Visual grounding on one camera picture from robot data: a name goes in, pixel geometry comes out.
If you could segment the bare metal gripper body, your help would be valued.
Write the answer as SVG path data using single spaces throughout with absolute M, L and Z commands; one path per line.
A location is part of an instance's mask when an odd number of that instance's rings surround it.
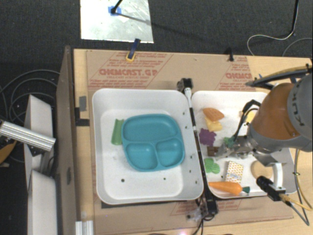
M 231 149 L 240 154 L 240 159 L 245 159 L 249 154 L 256 151 L 256 148 L 251 144 L 247 136 L 238 136 Z

